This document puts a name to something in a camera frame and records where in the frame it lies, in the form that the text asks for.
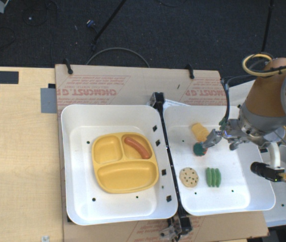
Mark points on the black cylinder on white bracket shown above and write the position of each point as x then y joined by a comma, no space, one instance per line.
263,170

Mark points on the beige biscuit with dark chips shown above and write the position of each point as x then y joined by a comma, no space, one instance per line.
188,177

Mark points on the orange sausage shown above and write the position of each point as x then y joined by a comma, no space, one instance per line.
137,147

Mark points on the green pea pods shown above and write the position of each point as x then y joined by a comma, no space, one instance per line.
213,177

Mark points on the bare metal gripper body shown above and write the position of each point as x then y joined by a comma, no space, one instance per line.
236,131

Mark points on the brown cardboard board red print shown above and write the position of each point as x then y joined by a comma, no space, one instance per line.
137,84

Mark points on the white plastic tray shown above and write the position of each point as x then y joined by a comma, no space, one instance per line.
82,120
233,200

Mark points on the white paper sheet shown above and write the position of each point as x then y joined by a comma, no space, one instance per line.
176,103

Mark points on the yellow divided plate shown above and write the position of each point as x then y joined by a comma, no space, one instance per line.
127,175

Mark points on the orange carrot with green top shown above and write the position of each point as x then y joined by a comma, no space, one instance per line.
198,150

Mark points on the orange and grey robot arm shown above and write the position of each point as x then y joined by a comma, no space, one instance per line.
266,97

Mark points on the yellow ridged toy food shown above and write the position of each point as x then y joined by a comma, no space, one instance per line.
199,132

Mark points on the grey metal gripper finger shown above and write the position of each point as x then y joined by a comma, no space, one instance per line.
213,138
236,144

